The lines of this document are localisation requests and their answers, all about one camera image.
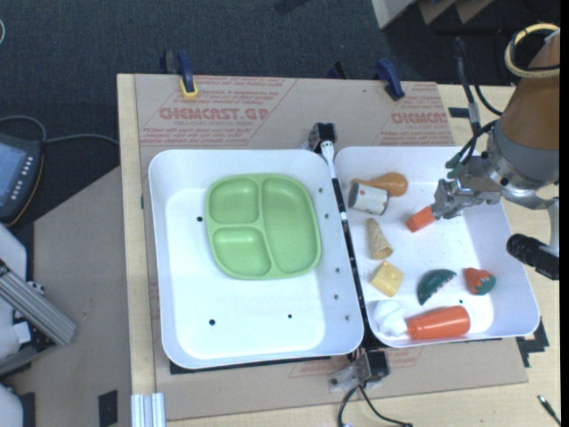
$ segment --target black floor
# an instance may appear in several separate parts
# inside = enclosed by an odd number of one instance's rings
[[[371,0],[0,0],[0,20],[0,117],[34,117],[50,138],[116,139],[116,75],[158,72],[165,49],[186,49],[196,74],[326,77],[340,60],[350,78],[369,79],[387,58],[402,80],[456,83],[453,42],[463,36],[478,83],[507,85],[504,46],[537,21],[560,24],[560,0],[497,0],[466,25],[451,9],[430,26],[415,4],[385,30]],[[0,125],[38,137],[25,122]],[[102,140],[53,143],[45,155],[19,226],[119,163]]]

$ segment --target yellow sponge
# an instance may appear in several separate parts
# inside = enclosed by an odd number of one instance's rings
[[[403,275],[404,273],[393,264],[384,261],[375,271],[370,282],[387,297],[393,297],[401,285]]]

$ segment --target cardboard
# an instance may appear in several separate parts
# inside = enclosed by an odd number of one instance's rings
[[[300,148],[317,122],[334,123],[337,150],[453,145],[437,85],[402,83],[405,97],[393,101],[382,81],[196,77],[196,83],[198,96],[187,100],[177,76],[135,75],[156,389],[165,395],[167,419],[338,402],[343,394],[329,391],[328,378],[347,357],[172,372],[160,341],[148,164],[171,148]],[[371,397],[527,381],[515,339],[385,351],[391,375],[369,390]]]

